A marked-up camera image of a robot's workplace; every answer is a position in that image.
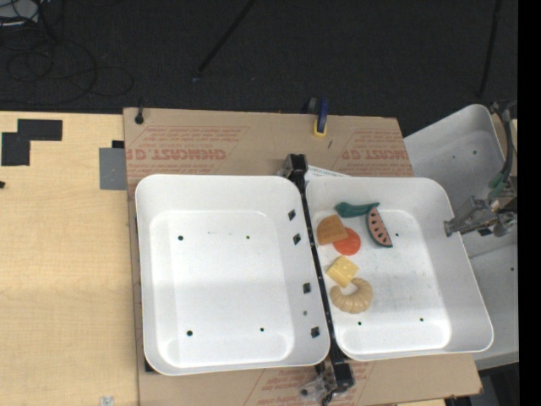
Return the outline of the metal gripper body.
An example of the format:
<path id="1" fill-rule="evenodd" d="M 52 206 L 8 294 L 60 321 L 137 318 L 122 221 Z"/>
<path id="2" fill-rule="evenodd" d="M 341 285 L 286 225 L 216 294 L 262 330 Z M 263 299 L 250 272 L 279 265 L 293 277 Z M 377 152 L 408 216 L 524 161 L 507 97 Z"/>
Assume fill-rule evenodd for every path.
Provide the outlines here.
<path id="1" fill-rule="evenodd" d="M 516 224 L 517 202 L 516 198 L 494 198 L 490 205 L 495 214 L 493 234 L 497 238 L 507 235 Z"/>

